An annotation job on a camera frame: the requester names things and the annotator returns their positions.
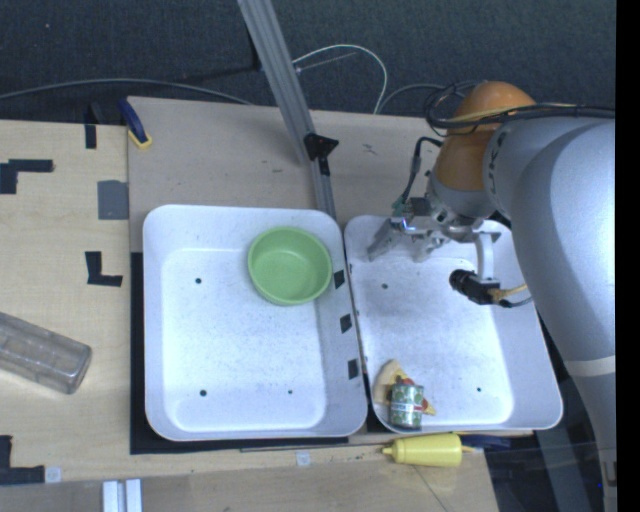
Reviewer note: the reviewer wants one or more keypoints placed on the yellow squeeze bottle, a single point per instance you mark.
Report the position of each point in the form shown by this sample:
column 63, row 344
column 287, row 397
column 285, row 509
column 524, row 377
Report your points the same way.
column 430, row 450

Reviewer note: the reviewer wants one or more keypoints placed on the black cylinder on white bracket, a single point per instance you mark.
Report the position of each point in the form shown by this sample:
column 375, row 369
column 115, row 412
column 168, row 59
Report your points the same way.
column 472, row 285

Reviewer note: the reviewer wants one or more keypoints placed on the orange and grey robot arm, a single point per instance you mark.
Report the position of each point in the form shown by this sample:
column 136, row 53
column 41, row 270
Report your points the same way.
column 560, row 200

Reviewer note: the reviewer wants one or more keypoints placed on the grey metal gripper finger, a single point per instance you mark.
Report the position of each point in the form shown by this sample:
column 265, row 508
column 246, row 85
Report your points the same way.
column 426, row 247
column 384, row 241

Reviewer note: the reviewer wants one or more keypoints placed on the pale wood board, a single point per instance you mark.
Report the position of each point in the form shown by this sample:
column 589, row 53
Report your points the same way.
column 215, row 160

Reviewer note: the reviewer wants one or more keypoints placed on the toy pizza slice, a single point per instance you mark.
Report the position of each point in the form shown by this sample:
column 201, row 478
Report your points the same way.
column 386, row 380

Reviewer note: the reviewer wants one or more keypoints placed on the small green can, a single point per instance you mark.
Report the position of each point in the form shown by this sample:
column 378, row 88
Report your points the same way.
column 406, row 405

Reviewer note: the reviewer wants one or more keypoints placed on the white plastic tray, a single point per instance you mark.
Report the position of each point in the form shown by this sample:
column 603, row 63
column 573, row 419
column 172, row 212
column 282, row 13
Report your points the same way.
column 235, row 350
column 440, row 340

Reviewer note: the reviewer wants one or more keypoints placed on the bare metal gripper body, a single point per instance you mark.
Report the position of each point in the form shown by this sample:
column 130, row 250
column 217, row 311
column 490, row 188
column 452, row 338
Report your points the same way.
column 440, row 220

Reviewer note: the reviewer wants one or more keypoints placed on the green bowl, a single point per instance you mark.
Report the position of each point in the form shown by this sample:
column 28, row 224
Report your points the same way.
column 289, row 267

